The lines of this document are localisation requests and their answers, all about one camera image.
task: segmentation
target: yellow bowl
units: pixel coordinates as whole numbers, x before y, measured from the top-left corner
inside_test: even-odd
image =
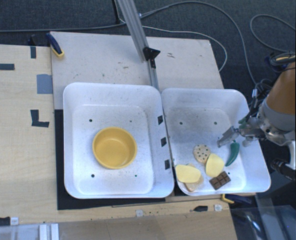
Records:
[[[125,129],[107,127],[93,138],[92,152],[103,167],[121,169],[134,161],[137,144],[134,137]]]

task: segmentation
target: green toy vegetable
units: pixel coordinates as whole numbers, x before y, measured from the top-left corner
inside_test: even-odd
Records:
[[[239,153],[239,143],[233,142],[230,144],[230,156],[224,166],[230,166],[237,158]]]

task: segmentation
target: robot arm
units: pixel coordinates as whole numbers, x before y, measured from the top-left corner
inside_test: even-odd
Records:
[[[229,128],[217,141],[218,147],[226,145],[239,135],[245,139],[244,147],[254,140],[269,140],[279,146],[288,146],[290,161],[275,159],[273,169],[292,180],[296,179],[296,111],[295,111],[296,61],[287,64],[277,78],[263,102],[257,106],[256,116],[252,116],[257,103],[257,92],[253,92],[250,112],[239,121],[239,127]]]

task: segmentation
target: dark background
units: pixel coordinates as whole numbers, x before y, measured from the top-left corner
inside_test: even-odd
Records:
[[[149,12],[166,5],[200,1],[205,4],[185,3],[142,19],[142,24],[171,31],[191,31],[208,35],[227,50],[227,63],[220,72],[226,89],[242,92],[250,102],[255,82],[262,79],[274,80],[276,74],[264,62],[272,52],[296,51],[296,31],[275,19],[281,19],[296,28],[296,0],[134,0],[140,13]],[[260,43],[252,34],[251,19],[255,34],[272,49]],[[244,40],[244,47],[238,29]],[[126,26],[96,30],[78,30],[113,25],[116,22],[112,0],[0,0],[0,44],[28,45],[28,39],[35,35],[37,45],[46,46],[45,33],[50,30],[71,32],[129,35]],[[147,36],[203,39],[191,33],[167,33],[145,29]],[[224,52],[211,41],[218,67],[224,62]],[[288,159],[287,147],[279,147],[269,141],[260,142],[268,169],[274,158]],[[273,198],[275,205],[291,205],[296,209],[296,183],[291,189]]]

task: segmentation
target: white plastic tray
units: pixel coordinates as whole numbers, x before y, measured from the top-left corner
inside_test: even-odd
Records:
[[[249,111],[247,101],[240,92],[231,89],[167,88],[161,97],[174,165],[192,163],[204,177],[204,183],[194,192],[187,191],[185,185],[178,181],[185,194],[252,193],[264,192],[270,187],[270,175],[258,141],[243,147],[244,138],[239,136],[236,139],[240,143],[238,157],[223,169],[231,181],[218,190],[211,186],[211,177],[206,175],[205,166],[193,155],[195,145],[206,144],[212,153],[227,161],[230,146],[218,148],[217,140],[229,127],[238,127],[238,121]]]
[[[69,84],[63,92],[64,185],[78,199],[163,198],[174,188],[160,93],[147,85]],[[133,163],[107,169],[92,141],[105,127],[129,131],[137,143]]]

